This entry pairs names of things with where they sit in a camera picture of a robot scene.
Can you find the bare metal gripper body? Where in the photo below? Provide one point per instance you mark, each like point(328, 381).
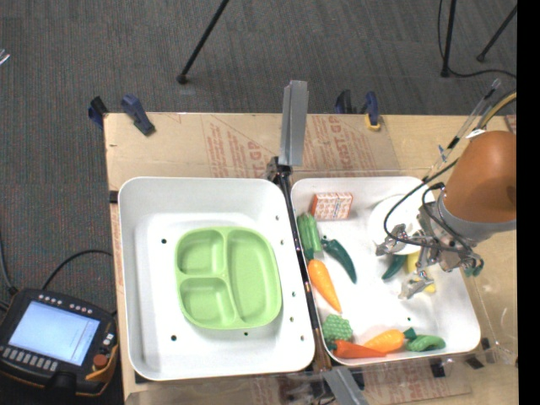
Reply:
point(443, 247)

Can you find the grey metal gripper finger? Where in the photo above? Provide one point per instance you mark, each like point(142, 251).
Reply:
point(415, 286)
point(390, 245)

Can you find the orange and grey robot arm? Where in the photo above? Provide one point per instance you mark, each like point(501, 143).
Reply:
point(481, 179)

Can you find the dark green chili pepper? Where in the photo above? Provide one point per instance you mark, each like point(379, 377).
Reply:
point(394, 266)
point(343, 257)

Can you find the yellow banana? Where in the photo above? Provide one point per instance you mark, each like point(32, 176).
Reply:
point(412, 262)

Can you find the white round bowl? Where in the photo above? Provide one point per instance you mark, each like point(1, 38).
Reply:
point(379, 222)

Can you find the white plastic tray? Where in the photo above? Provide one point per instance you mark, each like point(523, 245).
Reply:
point(379, 302)
point(152, 268)

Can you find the light green pea pod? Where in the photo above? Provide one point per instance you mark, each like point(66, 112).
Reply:
point(426, 343)

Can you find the yellow-orange carrot with green top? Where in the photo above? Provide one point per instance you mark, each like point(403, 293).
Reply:
point(386, 341)

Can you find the orange and white carton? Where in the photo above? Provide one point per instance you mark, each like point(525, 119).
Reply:
point(331, 206)

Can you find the orange carrot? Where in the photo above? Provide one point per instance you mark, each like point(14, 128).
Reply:
point(324, 283)

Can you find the light green ribbed vegetable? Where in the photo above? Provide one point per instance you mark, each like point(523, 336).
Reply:
point(309, 234)

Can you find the red-orange carrot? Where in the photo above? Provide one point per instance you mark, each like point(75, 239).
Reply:
point(356, 350)

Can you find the green grapes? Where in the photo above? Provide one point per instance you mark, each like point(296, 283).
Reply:
point(337, 328)

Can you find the thin black rod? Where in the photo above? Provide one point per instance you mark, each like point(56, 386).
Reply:
point(300, 251)

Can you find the green divided plate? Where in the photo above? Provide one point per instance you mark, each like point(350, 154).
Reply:
point(249, 277)

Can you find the brown cardboard board red print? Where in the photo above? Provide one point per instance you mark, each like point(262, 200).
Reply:
point(236, 146)

